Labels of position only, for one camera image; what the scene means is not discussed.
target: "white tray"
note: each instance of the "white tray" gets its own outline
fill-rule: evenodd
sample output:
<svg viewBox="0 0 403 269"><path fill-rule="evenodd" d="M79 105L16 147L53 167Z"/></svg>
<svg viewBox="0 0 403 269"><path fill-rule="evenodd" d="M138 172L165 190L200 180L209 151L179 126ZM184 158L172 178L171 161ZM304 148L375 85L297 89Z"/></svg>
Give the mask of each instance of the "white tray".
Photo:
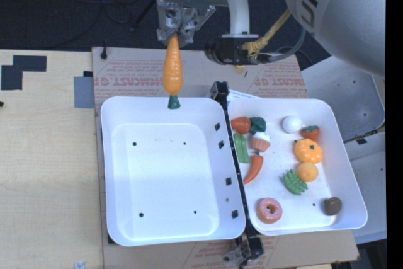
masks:
<svg viewBox="0 0 403 269"><path fill-rule="evenodd" d="M254 99L240 98L229 103L230 119L247 116L266 120L266 132L271 137L270 148L262 153L263 167L258 176L245 185L246 200L252 225L262 234L277 236L301 232L338 229L357 229L367 221L367 211L353 169L346 153L336 119L330 106L317 99ZM321 129L318 144L323 150L323 160L317 164L319 175L307 183L308 190L301 195L292 194L282 176L289 170L297 170L300 164L294 154L295 140L300 133L288 134L283 130L285 117L299 117L304 126L317 125ZM250 142L251 134L246 135ZM239 163L242 177L249 171L249 164ZM256 206L261 198L277 199L283 208L281 219L273 224L261 222ZM324 200L339 197L341 211L332 216L324 213Z"/></svg>
<svg viewBox="0 0 403 269"><path fill-rule="evenodd" d="M101 107L106 217L122 246L232 239L246 218L222 107L113 97Z"/></svg>

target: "white egg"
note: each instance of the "white egg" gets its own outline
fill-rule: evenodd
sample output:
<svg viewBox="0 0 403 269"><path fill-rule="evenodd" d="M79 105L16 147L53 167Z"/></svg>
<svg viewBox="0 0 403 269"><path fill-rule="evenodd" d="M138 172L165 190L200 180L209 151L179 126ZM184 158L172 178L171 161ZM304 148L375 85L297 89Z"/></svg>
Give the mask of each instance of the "white egg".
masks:
<svg viewBox="0 0 403 269"><path fill-rule="evenodd" d="M294 115L289 115L285 117L283 120L283 129L285 132L289 134L294 134L295 132L300 131L302 128L302 120Z"/></svg>

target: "toy carrot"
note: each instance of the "toy carrot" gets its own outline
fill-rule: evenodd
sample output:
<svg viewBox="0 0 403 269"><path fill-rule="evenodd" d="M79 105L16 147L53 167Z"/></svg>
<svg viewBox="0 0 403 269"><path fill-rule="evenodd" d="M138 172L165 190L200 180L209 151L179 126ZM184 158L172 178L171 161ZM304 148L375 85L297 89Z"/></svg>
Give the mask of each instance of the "toy carrot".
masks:
<svg viewBox="0 0 403 269"><path fill-rule="evenodd" d="M181 52L179 51L178 35L176 33L169 39L166 50L162 85L164 90L169 93L168 108L179 108L181 105L176 95L182 89L183 76Z"/></svg>
<svg viewBox="0 0 403 269"><path fill-rule="evenodd" d="M263 165L263 156L259 155L259 152L256 151L255 155L252 156L251 169L244 178L244 184L248 184L255 177L257 177L257 175L260 172L260 169L262 168L262 165Z"/></svg>

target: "pink donut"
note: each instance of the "pink donut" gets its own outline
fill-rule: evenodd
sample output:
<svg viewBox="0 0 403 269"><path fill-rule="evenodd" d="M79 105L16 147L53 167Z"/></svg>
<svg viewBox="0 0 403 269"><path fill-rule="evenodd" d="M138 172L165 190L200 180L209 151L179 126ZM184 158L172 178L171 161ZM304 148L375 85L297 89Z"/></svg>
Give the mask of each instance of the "pink donut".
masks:
<svg viewBox="0 0 403 269"><path fill-rule="evenodd" d="M283 215L283 209L276 199L266 197L259 202L256 213L264 223L274 223L280 220Z"/></svg>

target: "gray metal surface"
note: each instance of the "gray metal surface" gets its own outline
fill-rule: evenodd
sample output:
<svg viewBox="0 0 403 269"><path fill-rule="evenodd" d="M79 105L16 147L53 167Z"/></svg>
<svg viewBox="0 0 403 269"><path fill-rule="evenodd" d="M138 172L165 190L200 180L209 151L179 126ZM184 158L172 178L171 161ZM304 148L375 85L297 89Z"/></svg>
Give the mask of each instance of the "gray metal surface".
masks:
<svg viewBox="0 0 403 269"><path fill-rule="evenodd" d="M379 128L385 108L373 76L329 57L302 71L309 98L333 110L343 141Z"/></svg>

